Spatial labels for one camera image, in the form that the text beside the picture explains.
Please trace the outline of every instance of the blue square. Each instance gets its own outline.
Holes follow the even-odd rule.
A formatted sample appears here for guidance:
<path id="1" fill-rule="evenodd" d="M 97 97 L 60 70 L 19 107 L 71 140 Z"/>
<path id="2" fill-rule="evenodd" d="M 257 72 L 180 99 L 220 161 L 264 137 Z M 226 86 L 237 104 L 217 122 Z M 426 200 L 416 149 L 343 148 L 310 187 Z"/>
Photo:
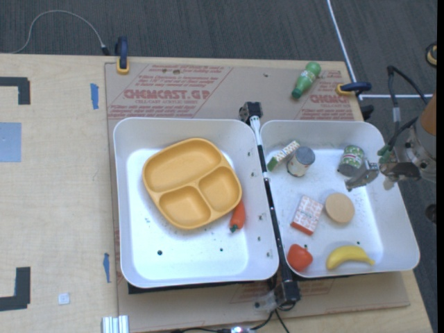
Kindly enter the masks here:
<path id="1" fill-rule="evenodd" d="M 0 162 L 22 161 L 22 124 L 0 122 Z"/>

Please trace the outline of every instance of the wire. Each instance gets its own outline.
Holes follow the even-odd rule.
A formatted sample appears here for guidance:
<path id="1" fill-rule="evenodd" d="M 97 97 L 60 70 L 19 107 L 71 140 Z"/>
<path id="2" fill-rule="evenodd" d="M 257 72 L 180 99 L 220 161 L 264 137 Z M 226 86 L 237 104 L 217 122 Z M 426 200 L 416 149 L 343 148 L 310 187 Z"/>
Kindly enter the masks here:
<path id="1" fill-rule="evenodd" d="M 94 31 L 94 33 L 96 34 L 97 38 L 99 39 L 99 42 L 100 42 L 100 48 L 102 49 L 103 54 L 105 54 L 106 56 L 108 56 L 108 55 L 110 54 L 110 52 L 108 51 L 107 46 L 103 43 L 103 41 L 102 41 L 102 39 L 101 39 L 101 37 L 100 37 L 100 35 L 99 35 L 99 32 L 97 32 L 97 30 L 95 29 L 95 27 L 94 27 L 89 21 L 87 21 L 86 19 L 84 19 L 83 17 L 81 17 L 81 16 L 79 16 L 79 15 L 73 13 L 73 12 L 66 11 L 66 10 L 49 10 L 49 11 L 42 12 L 41 14 L 39 14 L 39 15 L 38 15 L 38 16 L 37 16 L 37 17 L 31 22 L 31 27 L 29 28 L 29 33 L 28 33 L 28 39 L 26 40 L 26 43 L 24 44 L 24 46 L 23 46 L 22 48 L 17 49 L 16 51 L 12 51 L 12 52 L 0 52 L 0 53 L 11 53 L 11 54 L 16 54 L 16 53 L 20 53 L 21 51 L 23 51 L 23 50 L 28 46 L 28 44 L 29 44 L 29 42 L 30 42 L 30 40 L 31 40 L 31 33 L 33 32 L 34 24 L 37 22 L 37 20 L 38 20 L 40 17 L 45 16 L 45 15 L 47 15 L 47 14 L 51 14 L 51 13 L 62 13 L 62 14 L 67 14 L 67 15 L 71 15 L 71 16 L 77 17 L 78 19 L 81 19 L 81 20 L 82 20 L 83 22 L 85 22 L 85 23 L 86 23 L 86 24 L 87 24 L 87 25 L 88 25 L 88 26 Z"/>
<path id="2" fill-rule="evenodd" d="M 391 82 L 393 82 L 393 77 L 394 77 L 393 72 L 394 71 L 396 73 L 398 73 L 401 77 L 403 77 L 403 79 L 405 79 L 408 82 L 408 84 L 410 84 L 410 86 L 412 86 L 416 90 L 416 92 L 420 96 L 423 103 L 427 105 L 427 99 L 425 98 L 424 93 L 420 90 L 419 86 L 417 86 L 417 84 L 415 84 L 415 82 L 413 80 L 411 80 L 407 75 L 405 75 L 402 71 L 400 71 L 397 67 L 394 67 L 393 65 L 389 65 L 387 67 L 388 79 L 389 79 L 389 89 L 391 87 L 390 80 L 392 79 Z"/>
<path id="3" fill-rule="evenodd" d="M 274 311 L 271 311 L 270 315 L 268 316 L 268 318 L 264 322 L 262 322 L 259 325 L 256 325 L 256 326 L 252 327 L 251 329 L 252 330 L 260 330 L 263 326 L 265 326 L 268 322 L 270 322 L 271 317 L 273 316 L 273 313 L 274 313 Z"/>
<path id="4" fill-rule="evenodd" d="M 395 133 L 398 131 L 398 128 L 400 127 L 400 108 L 398 104 L 398 100 L 396 99 L 395 92 L 393 91 L 393 78 L 395 77 L 395 74 L 393 73 L 392 66 L 387 67 L 388 72 L 388 92 L 391 97 L 391 102 L 393 104 L 393 121 L 395 122 Z"/>
<path id="5" fill-rule="evenodd" d="M 279 309 L 280 311 L 291 311 L 295 306 L 296 302 L 293 302 L 288 307 L 285 307 L 285 305 L 281 305 L 277 309 Z"/>
<path id="6" fill-rule="evenodd" d="M 282 320 L 282 318 L 280 318 L 279 312 L 278 312 L 277 310 L 275 310 L 275 312 L 276 312 L 277 319 L 280 321 L 280 324 L 283 326 L 285 332 L 286 332 L 286 333 L 290 333 L 290 331 L 289 331 L 289 329 L 286 327 L 284 321 Z"/>
<path id="7" fill-rule="evenodd" d="M 274 290 L 276 288 L 276 282 L 278 281 L 278 275 L 275 274 L 272 277 L 270 277 L 266 283 L 268 285 L 268 288 L 271 290 Z"/>
<path id="8" fill-rule="evenodd" d="M 413 119 L 411 119 L 410 121 L 408 121 L 408 122 L 406 122 L 404 125 L 402 125 L 402 127 L 400 127 L 400 128 L 398 128 L 397 130 L 396 130 L 396 132 L 395 132 L 395 134 L 392 136 L 392 138 L 390 138 L 390 141 L 388 141 L 388 149 L 391 151 L 392 149 L 393 149 L 393 147 L 395 146 L 395 144 L 396 144 L 396 140 L 398 139 L 398 136 L 403 132 L 403 131 L 405 131 L 407 128 L 409 128 L 410 126 L 412 126 L 415 122 L 416 122 L 416 120 L 417 120 L 418 118 L 417 117 L 415 117 L 415 118 L 413 118 Z"/>
<path id="9" fill-rule="evenodd" d="M 202 330 L 202 331 L 205 331 L 205 332 L 216 332 L 216 333 L 221 331 L 221 330 L 210 330 L 210 329 L 207 329 L 207 328 L 193 327 L 193 328 L 187 328 L 185 330 L 174 330 L 171 333 L 184 333 L 184 332 L 188 332 L 190 330 Z"/>

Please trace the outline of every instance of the toy banana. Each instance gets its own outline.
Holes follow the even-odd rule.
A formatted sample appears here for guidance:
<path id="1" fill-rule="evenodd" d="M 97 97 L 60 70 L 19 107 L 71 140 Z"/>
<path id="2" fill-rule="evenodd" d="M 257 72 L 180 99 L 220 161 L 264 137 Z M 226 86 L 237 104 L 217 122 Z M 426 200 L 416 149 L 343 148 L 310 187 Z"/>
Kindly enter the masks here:
<path id="1" fill-rule="evenodd" d="M 328 270 L 332 270 L 337 266 L 341 265 L 344 262 L 348 262 L 350 260 L 357 262 L 366 262 L 370 265 L 375 263 L 375 260 L 372 260 L 368 257 L 367 253 L 364 249 L 359 246 L 341 246 L 334 249 L 327 258 L 327 262 L 325 263 Z"/>

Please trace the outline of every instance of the toy carrot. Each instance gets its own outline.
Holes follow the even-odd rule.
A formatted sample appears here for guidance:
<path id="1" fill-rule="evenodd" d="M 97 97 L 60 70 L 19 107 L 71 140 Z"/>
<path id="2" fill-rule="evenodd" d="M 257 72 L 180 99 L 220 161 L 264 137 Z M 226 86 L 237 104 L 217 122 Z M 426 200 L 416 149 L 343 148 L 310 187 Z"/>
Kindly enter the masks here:
<path id="1" fill-rule="evenodd" d="M 236 230 L 240 230 L 245 223 L 245 206 L 241 200 L 233 211 L 233 215 L 230 219 L 230 231 L 234 233 Z"/>

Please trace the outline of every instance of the small box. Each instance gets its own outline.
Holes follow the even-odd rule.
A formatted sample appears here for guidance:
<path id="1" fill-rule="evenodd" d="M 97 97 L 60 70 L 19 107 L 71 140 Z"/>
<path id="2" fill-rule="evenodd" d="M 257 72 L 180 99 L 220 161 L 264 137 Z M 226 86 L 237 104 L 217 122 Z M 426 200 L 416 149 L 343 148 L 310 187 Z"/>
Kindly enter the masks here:
<path id="1" fill-rule="evenodd" d="M 291 227 L 296 228 L 311 236 L 318 225 L 323 205 L 312 198 L 303 195 L 291 222 Z"/>
<path id="2" fill-rule="evenodd" d="M 267 163 L 266 168 L 272 171 L 277 165 L 283 163 L 291 154 L 293 154 L 296 149 L 299 148 L 299 143 L 297 141 L 292 141 L 287 144 L 283 149 L 277 152 Z"/>

